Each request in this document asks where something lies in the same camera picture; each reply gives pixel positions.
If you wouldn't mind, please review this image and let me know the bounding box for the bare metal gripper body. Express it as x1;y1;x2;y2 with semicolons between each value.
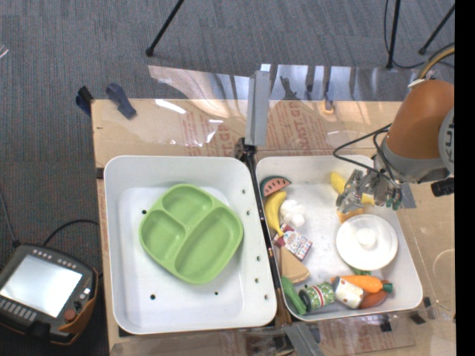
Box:
356;168;404;209

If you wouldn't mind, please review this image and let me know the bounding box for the orange bread slice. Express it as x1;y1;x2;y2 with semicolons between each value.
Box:
337;205;366;224

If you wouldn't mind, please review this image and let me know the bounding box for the yellow banana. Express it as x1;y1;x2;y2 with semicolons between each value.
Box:
263;190;289;237
330;171;376;206

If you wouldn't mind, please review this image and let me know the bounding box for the white plastic tray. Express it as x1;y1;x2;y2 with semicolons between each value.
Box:
255;155;425;323
102;155;278;335

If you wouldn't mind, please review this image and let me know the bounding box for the white round lump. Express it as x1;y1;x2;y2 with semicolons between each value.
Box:
355;227;379;248

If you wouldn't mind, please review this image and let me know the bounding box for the white cauliflower toy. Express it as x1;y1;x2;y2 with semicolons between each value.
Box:
279;199;307;228

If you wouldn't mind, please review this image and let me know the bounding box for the white round plate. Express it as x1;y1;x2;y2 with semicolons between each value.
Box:
335;214;399;272

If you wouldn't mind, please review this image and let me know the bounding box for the colourful printed carton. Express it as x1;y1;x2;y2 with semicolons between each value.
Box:
272;223;314;263

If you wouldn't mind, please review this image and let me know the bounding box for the watermelon slice toy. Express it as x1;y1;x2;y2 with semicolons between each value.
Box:
259;176;293;200

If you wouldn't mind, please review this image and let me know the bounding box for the orange carrot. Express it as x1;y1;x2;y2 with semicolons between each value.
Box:
339;274;394;294

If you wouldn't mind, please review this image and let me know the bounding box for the tan pizza slice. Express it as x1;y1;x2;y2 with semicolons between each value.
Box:
278;245;312;286

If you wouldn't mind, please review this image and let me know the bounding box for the white spotted can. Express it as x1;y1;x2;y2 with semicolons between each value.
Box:
330;275;366;310

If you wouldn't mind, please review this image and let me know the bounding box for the green and white can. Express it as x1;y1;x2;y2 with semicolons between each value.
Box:
298;281;336;314

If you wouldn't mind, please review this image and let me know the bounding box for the brown sausage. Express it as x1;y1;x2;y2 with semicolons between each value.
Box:
358;289;389;310

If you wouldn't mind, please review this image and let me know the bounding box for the green bottle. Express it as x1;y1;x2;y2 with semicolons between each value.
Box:
280;275;309;317

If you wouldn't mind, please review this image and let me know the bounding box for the green divided plate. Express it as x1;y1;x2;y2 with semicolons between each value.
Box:
138;182;245;286

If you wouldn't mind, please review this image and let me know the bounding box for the brown cardboard board red print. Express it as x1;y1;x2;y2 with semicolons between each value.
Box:
91;98;456;356

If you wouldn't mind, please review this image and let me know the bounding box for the black cylinder on white bracket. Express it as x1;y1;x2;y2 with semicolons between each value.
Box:
430;177;456;198

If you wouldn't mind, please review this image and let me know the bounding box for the black block with thin wires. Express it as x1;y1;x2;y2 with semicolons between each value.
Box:
234;137;258;162

